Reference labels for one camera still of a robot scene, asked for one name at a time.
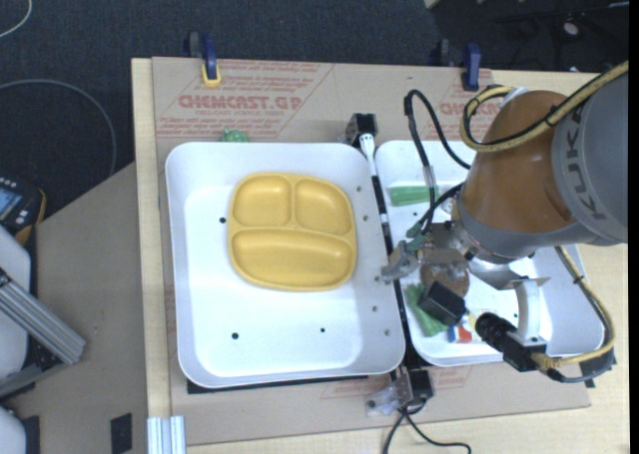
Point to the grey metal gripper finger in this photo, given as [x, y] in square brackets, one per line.
[399, 262]

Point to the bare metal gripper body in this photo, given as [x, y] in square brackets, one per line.
[444, 242]

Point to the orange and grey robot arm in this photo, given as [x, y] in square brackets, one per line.
[519, 177]

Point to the brown round biscuit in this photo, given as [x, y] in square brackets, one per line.
[451, 282]

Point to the thin black and white rod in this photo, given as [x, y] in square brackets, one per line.
[382, 212]

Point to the black box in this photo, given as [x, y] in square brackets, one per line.
[442, 303]

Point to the green rectangular block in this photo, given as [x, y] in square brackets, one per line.
[407, 195]

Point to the green toy vegetable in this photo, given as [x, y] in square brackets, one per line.
[427, 323]

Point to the red blue white packet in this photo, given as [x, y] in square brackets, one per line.
[461, 333]

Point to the yellow divided plate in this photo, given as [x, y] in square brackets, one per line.
[292, 252]

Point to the white plastic tray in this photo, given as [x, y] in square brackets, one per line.
[564, 322]
[279, 332]

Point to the brown cardboard board red print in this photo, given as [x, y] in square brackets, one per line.
[319, 93]

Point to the green round toy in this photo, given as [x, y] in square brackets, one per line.
[235, 136]

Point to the black cylinder on white bracket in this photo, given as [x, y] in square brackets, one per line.
[529, 312]

